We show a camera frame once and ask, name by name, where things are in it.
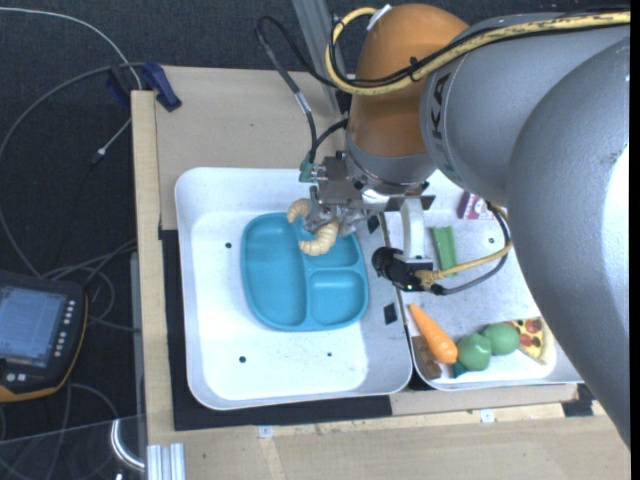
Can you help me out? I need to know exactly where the orange toy carrot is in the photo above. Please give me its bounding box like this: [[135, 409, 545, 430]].
[[408, 302, 460, 366]]

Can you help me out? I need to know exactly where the black cylinder on white bracket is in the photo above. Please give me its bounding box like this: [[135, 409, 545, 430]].
[[371, 200, 437, 293]]

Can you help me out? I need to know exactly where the green toy pepper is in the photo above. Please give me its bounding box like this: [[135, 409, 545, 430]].
[[452, 332, 494, 379]]

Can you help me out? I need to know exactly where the white plastic tray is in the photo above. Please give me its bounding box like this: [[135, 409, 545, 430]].
[[173, 166, 414, 412], [378, 167, 584, 392]]

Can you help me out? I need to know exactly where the toy pizza slice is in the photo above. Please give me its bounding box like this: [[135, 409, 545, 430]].
[[503, 316, 557, 366]]

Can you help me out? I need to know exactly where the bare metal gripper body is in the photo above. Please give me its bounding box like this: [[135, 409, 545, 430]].
[[311, 155, 437, 218]]

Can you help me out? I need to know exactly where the brown toy biscuit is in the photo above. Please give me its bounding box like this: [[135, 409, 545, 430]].
[[411, 335, 443, 381]]

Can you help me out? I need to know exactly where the purple and white carton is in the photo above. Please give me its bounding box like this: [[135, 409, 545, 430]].
[[456, 191, 497, 221]]

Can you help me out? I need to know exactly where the green toy celery stick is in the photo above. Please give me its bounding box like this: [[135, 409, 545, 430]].
[[430, 225, 459, 279]]

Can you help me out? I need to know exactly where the beige toy croissant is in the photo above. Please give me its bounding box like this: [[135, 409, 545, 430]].
[[286, 197, 342, 257]]

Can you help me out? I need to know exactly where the blue divided plate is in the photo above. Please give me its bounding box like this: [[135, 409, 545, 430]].
[[239, 211, 371, 333]]

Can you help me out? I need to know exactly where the brown flat board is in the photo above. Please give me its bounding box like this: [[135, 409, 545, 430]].
[[153, 64, 596, 418]]

